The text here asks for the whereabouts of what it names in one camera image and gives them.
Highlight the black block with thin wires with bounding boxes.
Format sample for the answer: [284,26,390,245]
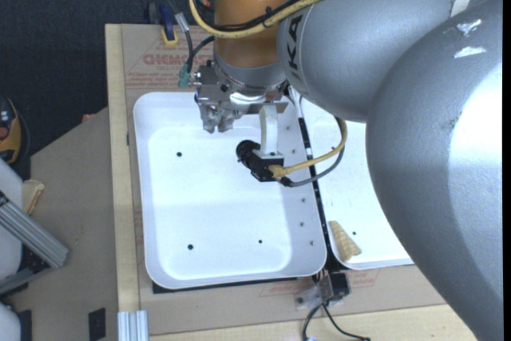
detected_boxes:
[294,271,353,311]

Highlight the white plastic tray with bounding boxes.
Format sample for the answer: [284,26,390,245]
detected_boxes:
[299,96,416,271]
[133,91,328,290]

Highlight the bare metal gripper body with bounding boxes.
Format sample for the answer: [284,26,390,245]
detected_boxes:
[190,65,290,116]

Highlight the black cylinder on white bracket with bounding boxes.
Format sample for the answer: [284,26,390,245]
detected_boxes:
[235,105,286,183]

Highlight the brown cardboard board red print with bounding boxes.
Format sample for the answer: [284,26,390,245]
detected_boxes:
[120,24,457,336]

